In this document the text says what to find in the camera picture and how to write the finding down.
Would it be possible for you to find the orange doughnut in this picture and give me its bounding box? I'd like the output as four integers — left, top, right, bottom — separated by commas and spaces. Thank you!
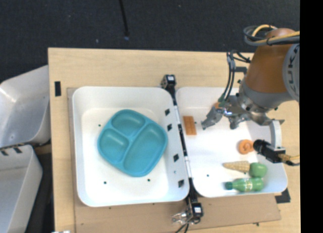
237, 139, 254, 155

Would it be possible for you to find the green ice cream cone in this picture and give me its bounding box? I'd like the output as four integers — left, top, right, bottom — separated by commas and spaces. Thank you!
222, 161, 268, 178

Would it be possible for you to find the orange biscuit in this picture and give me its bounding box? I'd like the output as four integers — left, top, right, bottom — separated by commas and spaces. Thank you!
182, 115, 198, 136

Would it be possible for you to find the blue divided plate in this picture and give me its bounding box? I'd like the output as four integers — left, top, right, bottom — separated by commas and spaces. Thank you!
97, 109, 169, 178

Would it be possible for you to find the black cylinder on white bracket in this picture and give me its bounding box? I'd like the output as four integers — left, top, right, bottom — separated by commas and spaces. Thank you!
252, 120, 287, 164

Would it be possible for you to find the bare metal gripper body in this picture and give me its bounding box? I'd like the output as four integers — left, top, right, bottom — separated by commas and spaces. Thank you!
221, 95, 276, 126

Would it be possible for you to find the green bottle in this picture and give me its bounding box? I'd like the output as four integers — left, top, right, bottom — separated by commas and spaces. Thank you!
224, 177, 265, 193

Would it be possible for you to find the white plastic tray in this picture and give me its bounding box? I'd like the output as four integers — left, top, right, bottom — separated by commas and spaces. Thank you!
175, 86, 289, 199
72, 85, 191, 208

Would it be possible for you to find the thin black and white rod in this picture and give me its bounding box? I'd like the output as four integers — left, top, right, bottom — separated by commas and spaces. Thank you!
167, 85, 198, 204

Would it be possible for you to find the black block with thin wires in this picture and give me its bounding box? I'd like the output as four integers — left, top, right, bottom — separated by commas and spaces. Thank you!
160, 74, 177, 89
187, 201, 204, 224

